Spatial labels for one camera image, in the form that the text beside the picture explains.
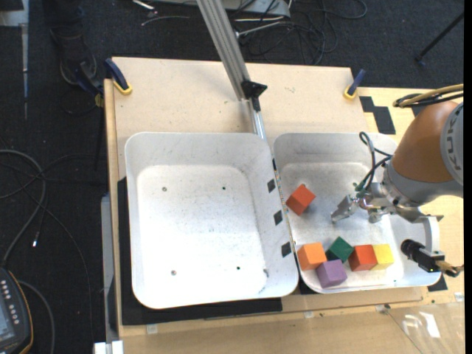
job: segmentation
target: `wooden table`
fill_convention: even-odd
[[[313,295],[296,291],[282,298],[281,313],[123,325],[117,182],[125,177],[126,140],[140,131],[249,132],[251,121],[247,106],[236,100],[220,62],[142,58],[114,61],[133,86],[133,92],[124,96],[110,80],[104,85],[114,291],[118,335],[125,353],[313,353],[315,348],[330,353],[432,353],[428,350],[433,344],[455,353],[462,350],[463,274],[448,277],[446,291],[428,292],[427,287]],[[260,102],[271,147],[274,139],[285,132],[378,132],[373,115],[364,113],[359,98],[349,101],[342,95],[353,81],[348,68],[251,63],[247,67],[252,80],[268,85]],[[376,106],[389,107],[396,129],[392,138],[397,142],[414,115],[409,109],[392,108],[392,101],[412,92],[358,89],[359,95],[371,97]],[[441,197],[423,208],[425,212],[444,214],[440,222],[441,249],[454,265],[464,261],[462,202]],[[424,339],[424,316],[435,318],[440,340]],[[409,329],[409,337],[401,326]]]

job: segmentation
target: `device screen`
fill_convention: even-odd
[[[15,335],[15,332],[11,328],[10,320],[7,320],[8,314],[6,307],[3,300],[0,299],[0,343]]]

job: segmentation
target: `black shoe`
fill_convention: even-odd
[[[51,37],[58,46],[60,74],[67,83],[77,85],[75,72],[81,63],[85,66],[87,75],[90,77],[97,75],[97,60],[83,40],[83,35],[60,37],[51,31]]]

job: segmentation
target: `green cube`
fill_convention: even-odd
[[[326,251],[326,258],[329,261],[341,260],[343,263],[345,263],[353,251],[354,248],[349,245],[349,243],[347,243],[342,237],[338,236]]]

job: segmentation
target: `wooden block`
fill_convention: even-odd
[[[384,270],[393,264],[393,253],[390,249],[389,244],[375,244],[372,245],[374,248],[375,256],[377,257],[377,265],[371,270]]]
[[[377,257],[372,245],[354,246],[354,251],[349,256],[349,266],[352,271],[370,270],[375,265],[377,265]]]
[[[354,248],[342,237],[338,236],[326,251],[328,260],[341,260],[343,263],[347,261]]]
[[[321,243],[305,244],[297,252],[300,268],[314,270],[323,262],[327,261],[323,245]]]
[[[340,285],[347,279],[341,260],[323,262],[315,271],[322,288]]]
[[[288,200],[285,202],[290,209],[297,215],[301,215],[310,203],[315,199],[314,195],[310,190],[306,188],[304,184],[301,184],[292,193]]]

